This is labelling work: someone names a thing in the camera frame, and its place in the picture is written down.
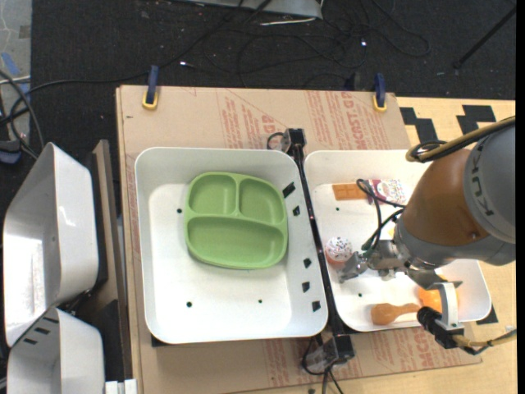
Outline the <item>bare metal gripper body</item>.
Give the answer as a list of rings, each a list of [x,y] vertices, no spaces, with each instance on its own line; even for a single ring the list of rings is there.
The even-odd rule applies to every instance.
[[[383,281],[396,278],[398,273],[407,272],[406,259],[393,240],[380,240],[376,247],[363,257],[363,270],[371,270]]]

